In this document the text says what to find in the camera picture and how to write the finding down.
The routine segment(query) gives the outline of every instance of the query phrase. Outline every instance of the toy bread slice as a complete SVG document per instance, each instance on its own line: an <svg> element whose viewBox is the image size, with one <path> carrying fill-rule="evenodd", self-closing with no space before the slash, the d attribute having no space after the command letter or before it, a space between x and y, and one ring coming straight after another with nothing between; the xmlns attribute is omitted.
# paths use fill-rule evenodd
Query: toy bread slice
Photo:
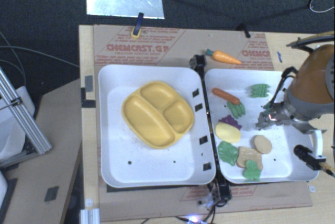
<svg viewBox="0 0 335 224"><path fill-rule="evenodd" d="M238 167L245 168L245 162L247 160L254 161L259 170L263 169L262 154L260 154L257 150L242 146L239 148L239 156L236 160L236 165Z"/></svg>
<svg viewBox="0 0 335 224"><path fill-rule="evenodd" d="M255 136L253 143L258 152L263 154L268 154L272 150L272 144L269 139L265 136L257 135Z"/></svg>

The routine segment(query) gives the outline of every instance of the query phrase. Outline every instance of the yellow toy potato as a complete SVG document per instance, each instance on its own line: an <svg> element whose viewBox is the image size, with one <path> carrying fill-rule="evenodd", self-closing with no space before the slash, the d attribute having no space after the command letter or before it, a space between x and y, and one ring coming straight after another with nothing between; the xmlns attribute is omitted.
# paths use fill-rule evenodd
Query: yellow toy potato
<svg viewBox="0 0 335 224"><path fill-rule="evenodd" d="M215 134L219 139L227 143L236 143L241 139L241 132L234 126L226 124L224 122L219 122L215 127Z"/></svg>

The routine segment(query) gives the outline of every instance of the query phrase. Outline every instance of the yellow divided plate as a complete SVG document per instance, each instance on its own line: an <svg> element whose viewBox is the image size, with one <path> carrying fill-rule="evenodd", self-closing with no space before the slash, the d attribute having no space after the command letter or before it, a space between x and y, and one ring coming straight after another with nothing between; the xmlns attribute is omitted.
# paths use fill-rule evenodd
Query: yellow divided plate
<svg viewBox="0 0 335 224"><path fill-rule="evenodd" d="M185 99L160 81L130 94L122 104L122 116L141 140L156 149L177 142L194 122L193 111Z"/></svg>

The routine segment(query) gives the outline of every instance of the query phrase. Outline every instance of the brown cardboard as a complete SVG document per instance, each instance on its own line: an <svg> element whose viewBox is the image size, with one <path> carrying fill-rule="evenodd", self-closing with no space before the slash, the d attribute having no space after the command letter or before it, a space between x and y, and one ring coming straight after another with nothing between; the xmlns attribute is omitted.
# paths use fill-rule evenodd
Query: brown cardboard
<svg viewBox="0 0 335 224"><path fill-rule="evenodd" d="M206 57L206 70L273 70L264 33L215 30L186 30L143 27L141 37L130 37L129 26L94 26L95 86L100 69L107 64L188 66L195 54L207 48L221 50L242 61L225 64ZM100 161L99 98L97 100L97 144ZM107 192L99 171L99 207L101 221L207 214L198 201L208 194L207 186L157 188L150 190ZM231 188L233 199L218 212L252 211L311 206L306 182L241 185Z"/></svg>

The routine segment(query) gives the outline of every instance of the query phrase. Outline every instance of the orange carrot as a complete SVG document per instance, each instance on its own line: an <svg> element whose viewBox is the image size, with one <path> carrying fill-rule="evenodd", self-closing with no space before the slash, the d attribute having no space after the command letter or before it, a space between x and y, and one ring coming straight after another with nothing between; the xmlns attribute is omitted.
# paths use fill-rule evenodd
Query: orange carrot
<svg viewBox="0 0 335 224"><path fill-rule="evenodd" d="M211 51L207 49L206 55L211 55L214 60L219 61L219 62L238 64L238 65L241 64L241 61L239 61L238 59L232 57L231 55L223 53L222 51L219 51L219 50Z"/></svg>
<svg viewBox="0 0 335 224"><path fill-rule="evenodd" d="M219 88L213 88L212 93L218 97L221 97L229 102L232 102L234 105L239 105L240 104L240 99L237 97L219 89Z"/></svg>

